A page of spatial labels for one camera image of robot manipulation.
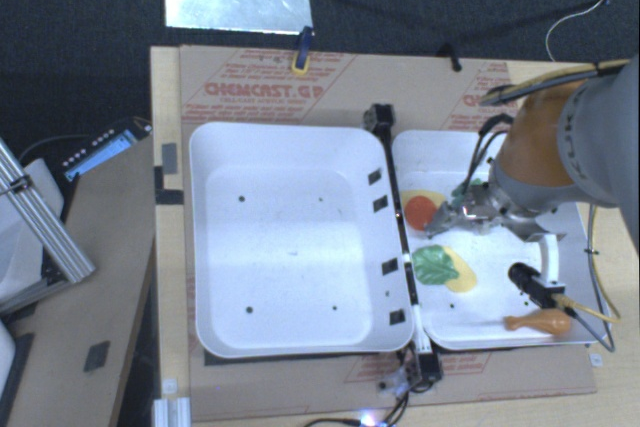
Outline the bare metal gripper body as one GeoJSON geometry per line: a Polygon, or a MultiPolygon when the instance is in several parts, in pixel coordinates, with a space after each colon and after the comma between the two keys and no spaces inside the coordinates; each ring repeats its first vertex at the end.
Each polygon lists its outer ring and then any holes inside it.
{"type": "Polygon", "coordinates": [[[454,226],[472,231],[477,218],[497,219],[498,227],[514,235],[540,235],[537,213],[514,203],[500,188],[469,188],[454,208],[458,220],[454,226]]]}

